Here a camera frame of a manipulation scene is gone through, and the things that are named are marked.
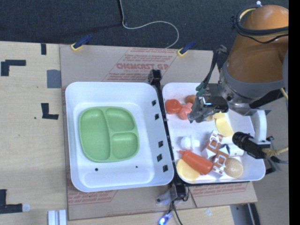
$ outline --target gray floor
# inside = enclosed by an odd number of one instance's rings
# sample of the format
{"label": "gray floor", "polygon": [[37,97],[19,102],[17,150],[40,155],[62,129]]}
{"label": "gray floor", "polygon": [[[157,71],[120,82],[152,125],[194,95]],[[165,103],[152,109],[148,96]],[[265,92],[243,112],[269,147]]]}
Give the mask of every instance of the gray floor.
{"label": "gray floor", "polygon": [[[284,98],[265,105],[272,111],[267,115],[267,136],[273,136],[275,149],[288,145],[288,112]],[[288,160],[288,151],[277,156]],[[265,160],[266,168],[271,168]],[[288,225],[289,216],[289,165],[272,164],[276,170],[266,174],[260,181],[254,181],[258,202],[255,203],[259,223],[250,218],[247,204],[231,206],[235,225]]]}

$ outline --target light wood surface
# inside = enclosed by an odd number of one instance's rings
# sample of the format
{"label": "light wood surface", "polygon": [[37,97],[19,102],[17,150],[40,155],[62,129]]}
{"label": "light wood surface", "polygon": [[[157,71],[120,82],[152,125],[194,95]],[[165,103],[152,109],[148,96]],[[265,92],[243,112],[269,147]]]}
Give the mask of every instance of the light wood surface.
{"label": "light wood surface", "polygon": [[[47,224],[47,211],[67,208],[61,89],[47,88],[47,70],[60,70],[59,45],[0,42],[0,61],[26,60],[0,76],[0,189],[7,204],[28,203],[30,211],[0,214],[0,224]],[[58,120],[42,119],[49,103]],[[68,221],[69,225],[157,224],[163,212]],[[233,225],[229,206],[180,210],[184,225]],[[179,222],[175,214],[168,225]]]}

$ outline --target green plate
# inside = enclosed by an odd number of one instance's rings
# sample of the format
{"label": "green plate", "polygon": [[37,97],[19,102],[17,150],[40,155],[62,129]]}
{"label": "green plate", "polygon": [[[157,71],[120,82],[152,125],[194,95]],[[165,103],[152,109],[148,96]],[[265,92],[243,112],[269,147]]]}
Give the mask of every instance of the green plate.
{"label": "green plate", "polygon": [[79,136],[85,156],[95,162],[130,159],[140,147],[135,119],[121,107],[84,110],[79,117]]}

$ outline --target dark background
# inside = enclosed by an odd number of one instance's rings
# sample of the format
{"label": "dark background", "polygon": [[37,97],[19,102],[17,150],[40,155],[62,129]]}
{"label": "dark background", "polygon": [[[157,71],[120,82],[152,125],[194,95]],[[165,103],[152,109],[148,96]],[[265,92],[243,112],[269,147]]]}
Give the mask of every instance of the dark background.
{"label": "dark background", "polygon": [[[182,48],[192,40],[193,49],[230,49],[236,37],[231,16],[258,0],[122,0],[128,27],[153,21],[172,23]],[[259,0],[263,5],[289,8],[289,0]],[[168,24],[156,23],[138,30],[121,25],[118,0],[0,0],[0,40],[72,44],[92,35],[90,45],[166,48],[177,37]]]}

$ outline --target blue and yellow clip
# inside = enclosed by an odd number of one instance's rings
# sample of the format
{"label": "blue and yellow clip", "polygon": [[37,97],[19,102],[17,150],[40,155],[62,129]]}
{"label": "blue and yellow clip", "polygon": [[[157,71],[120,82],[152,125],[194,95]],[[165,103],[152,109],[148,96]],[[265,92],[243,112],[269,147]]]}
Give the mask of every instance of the blue and yellow clip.
{"label": "blue and yellow clip", "polygon": [[183,57],[184,55],[187,54],[187,51],[189,49],[191,49],[194,45],[196,44],[195,41],[191,41],[190,43],[188,43],[186,46],[184,46],[183,48],[179,49],[177,51],[177,55],[180,56],[180,57]]}
{"label": "blue and yellow clip", "polygon": [[92,35],[87,35],[87,36],[81,38],[76,43],[73,43],[71,45],[71,48],[74,52],[76,52],[76,51],[82,49],[83,45],[88,44],[92,39],[93,39]]}

